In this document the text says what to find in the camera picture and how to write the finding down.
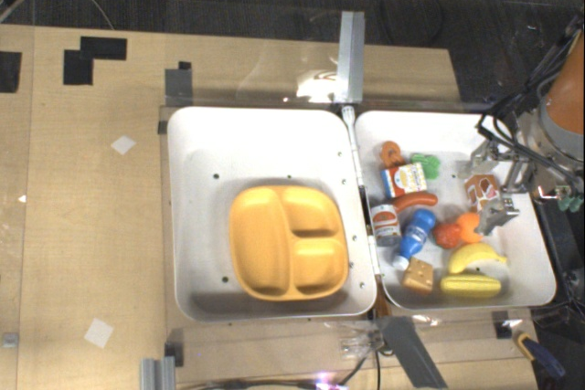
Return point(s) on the red sausage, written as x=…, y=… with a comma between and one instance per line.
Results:
x=413, y=201

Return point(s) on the white plastic tray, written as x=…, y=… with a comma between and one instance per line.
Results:
x=256, y=146
x=521, y=260

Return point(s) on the brown and white pizza slice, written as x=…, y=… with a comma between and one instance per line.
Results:
x=481, y=192

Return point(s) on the orange doughnut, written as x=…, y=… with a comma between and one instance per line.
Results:
x=390, y=153

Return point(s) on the yellow banana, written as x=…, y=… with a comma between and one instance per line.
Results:
x=473, y=255

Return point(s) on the white red yellow carton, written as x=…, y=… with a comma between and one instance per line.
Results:
x=404, y=180

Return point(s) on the orange fruit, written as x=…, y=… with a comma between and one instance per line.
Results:
x=470, y=227

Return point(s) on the small red and white can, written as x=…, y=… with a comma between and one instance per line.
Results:
x=385, y=224

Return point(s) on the green broccoli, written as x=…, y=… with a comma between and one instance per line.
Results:
x=427, y=166

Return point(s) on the blue bottle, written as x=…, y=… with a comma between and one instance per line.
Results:
x=416, y=235

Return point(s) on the red tomato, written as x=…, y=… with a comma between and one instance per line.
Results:
x=446, y=236

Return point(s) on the yellow corn cob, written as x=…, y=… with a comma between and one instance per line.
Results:
x=471, y=286

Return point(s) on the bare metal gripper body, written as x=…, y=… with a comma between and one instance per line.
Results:
x=539, y=153

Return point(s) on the tan biscuit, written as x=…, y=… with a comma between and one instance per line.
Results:
x=418, y=276

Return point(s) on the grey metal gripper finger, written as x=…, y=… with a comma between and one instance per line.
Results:
x=477, y=160
x=497, y=214

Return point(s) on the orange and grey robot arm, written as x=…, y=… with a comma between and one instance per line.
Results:
x=566, y=96

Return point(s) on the orange divided plate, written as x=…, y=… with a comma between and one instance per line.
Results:
x=260, y=242

